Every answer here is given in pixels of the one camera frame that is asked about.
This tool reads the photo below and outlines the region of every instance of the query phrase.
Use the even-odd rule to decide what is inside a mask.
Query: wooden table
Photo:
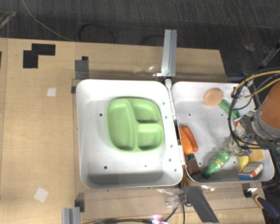
[[[39,56],[38,69],[24,69],[23,51],[31,50],[32,43],[55,44],[56,55]],[[138,75],[160,71],[162,47],[0,38],[0,51],[0,224],[60,224],[62,209],[72,208],[76,196],[71,94],[75,60],[87,56],[94,73]],[[177,49],[176,66],[177,74],[224,76],[217,50]],[[47,96],[48,88],[56,88],[56,96]],[[39,187],[49,192],[43,203],[34,199]],[[263,196],[260,183],[253,187]],[[261,209],[241,196],[240,184],[215,188],[221,191],[207,198],[221,223],[264,223]],[[120,192],[110,190],[108,195]],[[126,210],[143,216],[148,206],[171,212],[163,200],[136,207],[114,198],[109,205],[117,207],[108,213],[101,197],[91,196],[92,203],[100,203],[94,209],[97,216],[126,217]],[[186,212],[186,223],[201,223],[193,208]],[[182,223],[181,210],[170,223]]]

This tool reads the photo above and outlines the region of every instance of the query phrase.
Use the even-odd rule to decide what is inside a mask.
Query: green bottle
[[[209,179],[210,175],[216,172],[219,172],[221,168],[227,163],[230,159],[228,152],[222,150],[219,152],[209,163],[207,170],[202,174],[205,179]]]

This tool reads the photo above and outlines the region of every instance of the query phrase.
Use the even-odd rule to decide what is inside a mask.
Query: carrot
[[[192,131],[190,130],[190,128],[188,126],[184,126],[184,127],[182,127],[182,130],[185,132],[186,136],[190,140],[192,147],[193,147],[193,152],[197,152],[198,145],[197,145],[196,139],[195,139]]]
[[[185,155],[189,155],[190,153],[193,152],[192,144],[181,127],[179,127],[179,133],[181,135],[183,152]]]

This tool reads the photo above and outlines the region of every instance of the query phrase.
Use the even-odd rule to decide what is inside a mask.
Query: round beige object
[[[204,94],[204,102],[208,106],[216,106],[223,100],[223,92],[219,88],[212,88]]]

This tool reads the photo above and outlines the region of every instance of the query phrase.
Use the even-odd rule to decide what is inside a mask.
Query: white paper piece
[[[45,202],[49,192],[47,192],[45,189],[42,189],[41,187],[38,188],[36,191],[34,198],[42,203]]]
[[[57,88],[48,88],[47,96],[56,96]]]

